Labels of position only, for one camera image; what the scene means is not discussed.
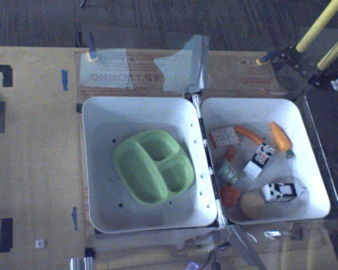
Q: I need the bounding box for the red and white carton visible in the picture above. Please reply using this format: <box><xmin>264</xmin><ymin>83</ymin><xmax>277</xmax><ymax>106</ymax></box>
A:
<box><xmin>208</xmin><ymin>126</ymin><xmax>241</xmax><ymax>150</ymax></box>

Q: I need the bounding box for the orange carrot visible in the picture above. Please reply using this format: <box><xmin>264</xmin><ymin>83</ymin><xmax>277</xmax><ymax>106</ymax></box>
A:
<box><xmin>269</xmin><ymin>121</ymin><xmax>295</xmax><ymax>160</ymax></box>

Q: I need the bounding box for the green can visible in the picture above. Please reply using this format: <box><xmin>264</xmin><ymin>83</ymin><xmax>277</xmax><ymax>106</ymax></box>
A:
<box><xmin>217</xmin><ymin>161</ymin><xmax>241</xmax><ymax>186</ymax></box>

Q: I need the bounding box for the tall cow print carton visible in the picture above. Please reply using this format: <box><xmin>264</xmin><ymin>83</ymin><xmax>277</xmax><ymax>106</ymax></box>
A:
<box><xmin>243</xmin><ymin>142</ymin><xmax>275</xmax><ymax>180</ymax></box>

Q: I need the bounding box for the orange sausage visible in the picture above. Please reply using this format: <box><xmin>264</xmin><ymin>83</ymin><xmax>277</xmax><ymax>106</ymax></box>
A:
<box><xmin>233</xmin><ymin>125</ymin><xmax>266</xmax><ymax>146</ymax></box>

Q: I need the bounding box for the red toy food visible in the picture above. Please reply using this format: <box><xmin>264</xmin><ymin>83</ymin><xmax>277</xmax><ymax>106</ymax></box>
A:
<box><xmin>220</xmin><ymin>185</ymin><xmax>241</xmax><ymax>209</ymax></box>

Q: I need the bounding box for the white plastic tray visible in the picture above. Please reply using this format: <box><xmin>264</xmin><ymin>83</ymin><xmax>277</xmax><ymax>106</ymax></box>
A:
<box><xmin>81</xmin><ymin>96</ymin><xmax>218</xmax><ymax>234</ymax></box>
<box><xmin>199</xmin><ymin>97</ymin><xmax>331</xmax><ymax>225</ymax></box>

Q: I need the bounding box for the short cow print carton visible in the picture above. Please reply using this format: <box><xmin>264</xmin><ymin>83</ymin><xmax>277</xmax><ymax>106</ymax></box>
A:
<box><xmin>260</xmin><ymin>182</ymin><xmax>308</xmax><ymax>204</ymax></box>

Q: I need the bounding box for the green divided plate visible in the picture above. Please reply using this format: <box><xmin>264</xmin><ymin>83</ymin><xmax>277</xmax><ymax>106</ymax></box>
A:
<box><xmin>113</xmin><ymin>129</ymin><xmax>196</xmax><ymax>206</ymax></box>

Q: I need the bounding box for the small orange toy food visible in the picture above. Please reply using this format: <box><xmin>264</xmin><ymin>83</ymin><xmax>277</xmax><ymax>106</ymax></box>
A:
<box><xmin>224</xmin><ymin>145</ymin><xmax>238</xmax><ymax>163</ymax></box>

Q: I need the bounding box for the tan round bread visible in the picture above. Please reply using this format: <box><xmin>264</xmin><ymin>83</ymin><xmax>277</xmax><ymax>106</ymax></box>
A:
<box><xmin>239</xmin><ymin>191</ymin><xmax>267</xmax><ymax>220</ymax></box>

